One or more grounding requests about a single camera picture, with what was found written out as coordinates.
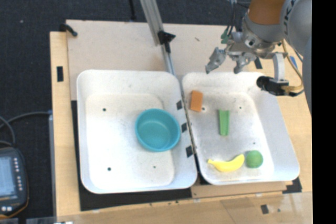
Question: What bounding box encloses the white plastic tray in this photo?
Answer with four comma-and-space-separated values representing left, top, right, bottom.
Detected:
76, 69, 198, 195
181, 71, 301, 186

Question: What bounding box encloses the yellow banana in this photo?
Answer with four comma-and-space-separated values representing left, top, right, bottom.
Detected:
207, 153, 246, 173

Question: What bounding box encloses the black cylinder on white bracket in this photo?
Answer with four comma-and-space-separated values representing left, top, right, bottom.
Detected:
256, 52, 290, 96

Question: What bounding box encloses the green ball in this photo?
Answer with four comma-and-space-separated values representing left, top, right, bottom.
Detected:
245, 150, 264, 169

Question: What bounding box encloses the orange block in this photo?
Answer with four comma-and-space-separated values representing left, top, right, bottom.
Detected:
189, 90, 204, 113

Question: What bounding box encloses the teal bowl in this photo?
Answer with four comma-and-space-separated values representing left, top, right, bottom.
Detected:
134, 108, 182, 153

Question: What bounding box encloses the pale brown flat board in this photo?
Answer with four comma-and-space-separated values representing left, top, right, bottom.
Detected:
65, 19, 293, 199

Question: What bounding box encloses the green flat stick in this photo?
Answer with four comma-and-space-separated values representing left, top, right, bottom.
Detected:
218, 109, 230, 136

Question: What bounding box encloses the thin black and white rod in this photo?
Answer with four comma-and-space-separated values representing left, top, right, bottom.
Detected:
179, 80, 198, 156

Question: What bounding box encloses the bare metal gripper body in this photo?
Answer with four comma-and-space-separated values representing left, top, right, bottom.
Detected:
224, 31, 276, 62

